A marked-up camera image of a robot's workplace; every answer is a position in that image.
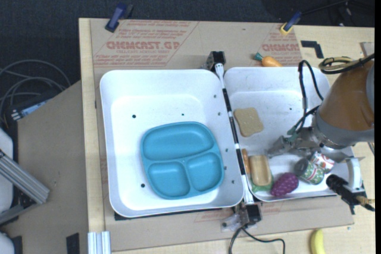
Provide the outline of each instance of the banana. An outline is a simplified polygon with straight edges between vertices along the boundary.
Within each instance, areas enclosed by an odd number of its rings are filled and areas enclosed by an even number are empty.
[[[312,254],[326,254],[323,244],[323,230],[321,228],[312,233],[311,250]]]

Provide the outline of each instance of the can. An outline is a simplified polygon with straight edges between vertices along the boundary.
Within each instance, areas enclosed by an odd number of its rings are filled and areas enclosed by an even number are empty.
[[[310,162],[321,167],[326,174],[328,174],[332,170],[333,166],[335,166],[334,160],[328,158],[320,152],[313,153],[310,158]]]
[[[313,164],[307,158],[299,160],[295,164],[294,171],[299,178],[314,185],[321,183],[325,175],[321,167]]]

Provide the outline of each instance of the white plastic tray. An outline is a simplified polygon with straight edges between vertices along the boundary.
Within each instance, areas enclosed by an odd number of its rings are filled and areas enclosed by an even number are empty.
[[[229,117],[221,84],[206,70],[114,70],[100,82],[110,202],[128,217],[235,206],[243,198]],[[167,200],[151,189],[139,145],[163,124],[196,121],[216,138],[225,166],[221,185],[206,194]]]
[[[317,86],[324,96],[329,90],[329,82],[320,70],[313,68]],[[305,91],[308,98],[308,109],[321,104],[317,96],[310,71],[303,69]],[[232,110],[238,108],[254,107],[264,125],[264,130],[250,137],[243,137],[236,124],[239,144],[246,148],[248,155],[266,154],[267,149],[280,136],[287,136],[287,131],[302,117],[302,94],[299,85],[299,72],[297,67],[257,67],[257,68],[231,68],[224,76],[226,90],[229,94]],[[307,117],[304,126],[311,125],[311,116]],[[342,151],[353,156],[351,148]],[[269,165],[274,180],[285,172],[292,172],[293,166],[300,156],[284,154],[269,159]],[[345,163],[336,164],[332,174],[348,179],[348,167]],[[263,201],[279,201],[303,197],[317,197],[335,195],[327,185],[325,179],[318,185],[303,181],[292,193],[282,197],[274,197],[270,192],[256,192],[255,197]]]

